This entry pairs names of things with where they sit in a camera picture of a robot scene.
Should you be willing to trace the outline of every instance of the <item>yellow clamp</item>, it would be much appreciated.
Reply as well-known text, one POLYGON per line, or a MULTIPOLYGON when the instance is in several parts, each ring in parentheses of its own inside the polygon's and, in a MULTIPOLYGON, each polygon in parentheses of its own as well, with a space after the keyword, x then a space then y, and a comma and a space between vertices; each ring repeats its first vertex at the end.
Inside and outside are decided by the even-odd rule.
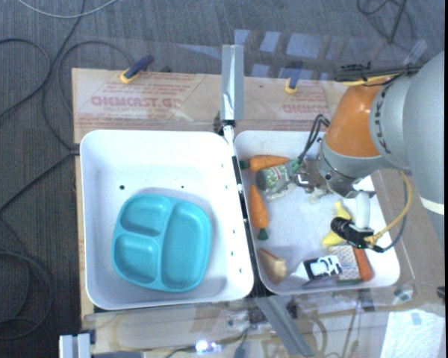
POLYGON ((285 81, 285 91, 289 94, 294 94, 297 91, 297 85, 293 89, 290 87, 290 78, 285 81))
POLYGON ((119 75, 119 79, 120 79, 121 82, 123 82, 124 84, 129 84, 131 81, 135 80, 135 79, 140 75, 140 73, 136 73, 136 74, 133 75, 132 77, 130 77, 130 78, 126 78, 126 77, 125 77, 125 74, 128 72, 128 70, 129 70, 129 69, 126 69, 123 73, 121 73, 121 74, 119 75))

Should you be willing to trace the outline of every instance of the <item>yellow cable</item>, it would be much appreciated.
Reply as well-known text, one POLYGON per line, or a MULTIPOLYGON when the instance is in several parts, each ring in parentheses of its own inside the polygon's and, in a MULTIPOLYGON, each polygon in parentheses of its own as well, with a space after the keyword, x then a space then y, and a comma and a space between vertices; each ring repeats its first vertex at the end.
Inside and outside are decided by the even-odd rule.
POLYGON ((408 180, 406 174, 403 171, 399 171, 399 173, 400 173, 400 176, 402 177, 403 181, 405 182, 407 193, 408 193, 406 204, 403 207, 402 212, 389 225, 387 225, 385 228, 383 228, 380 232, 378 232, 372 236, 365 237, 364 240, 371 245, 375 245, 377 240, 380 239, 380 237, 382 237, 385 232, 387 232, 388 230, 393 228, 403 218, 403 216, 406 215, 406 213, 410 209, 411 197, 413 194, 411 185, 410 185, 410 181, 408 180))
POLYGON ((392 77, 395 77, 396 75, 377 75, 377 76, 375 76, 375 77, 369 77, 369 78, 367 78, 367 79, 360 79, 360 80, 357 80, 357 81, 342 81, 342 84, 343 85, 347 85, 347 86, 349 86, 349 87, 354 87, 354 86, 357 86, 357 85, 364 85, 364 84, 368 84, 369 82, 374 82, 374 81, 377 81, 377 80, 380 80, 381 78, 392 78, 392 77))

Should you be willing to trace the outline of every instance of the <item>metal bracket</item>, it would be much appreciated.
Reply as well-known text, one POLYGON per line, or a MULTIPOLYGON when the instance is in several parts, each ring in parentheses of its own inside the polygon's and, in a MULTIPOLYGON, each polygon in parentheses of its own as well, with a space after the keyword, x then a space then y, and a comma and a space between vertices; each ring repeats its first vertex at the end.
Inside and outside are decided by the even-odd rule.
POLYGON ((306 192, 313 192, 321 186, 327 188, 327 180, 319 173, 316 159, 304 159, 299 171, 290 178, 297 186, 305 188, 306 192))
POLYGON ((244 117, 244 50, 241 45, 223 46, 221 121, 244 117))
POLYGON ((91 358, 90 334, 60 336, 59 348, 60 358, 91 358))
POLYGON ((254 298, 254 302, 276 330, 290 356, 293 357, 297 354, 301 354, 304 357, 315 356, 292 317, 290 317, 289 312, 276 295, 254 298))

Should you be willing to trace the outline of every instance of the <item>blue divided plate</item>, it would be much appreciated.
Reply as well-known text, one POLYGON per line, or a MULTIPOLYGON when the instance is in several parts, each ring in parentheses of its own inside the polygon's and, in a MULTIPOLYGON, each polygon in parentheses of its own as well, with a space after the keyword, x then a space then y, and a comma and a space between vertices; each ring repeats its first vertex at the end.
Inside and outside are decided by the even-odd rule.
POLYGON ((122 206, 111 259, 125 280, 164 292, 186 292, 204 278, 211 221, 201 207, 165 195, 139 194, 122 206))

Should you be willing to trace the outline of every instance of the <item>gray carpet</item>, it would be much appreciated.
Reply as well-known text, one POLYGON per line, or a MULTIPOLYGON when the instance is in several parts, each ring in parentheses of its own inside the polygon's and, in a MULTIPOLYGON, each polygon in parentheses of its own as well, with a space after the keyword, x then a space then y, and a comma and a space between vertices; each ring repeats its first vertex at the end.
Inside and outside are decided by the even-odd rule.
MULTIPOLYGON (((24 0, 75 15, 110 0, 24 0)), ((426 61, 444 50, 445 0, 121 0, 80 19, 0 0, 0 357, 57 357, 80 331, 70 69, 219 74, 220 47, 241 44, 245 73, 304 78, 343 65, 426 61)))

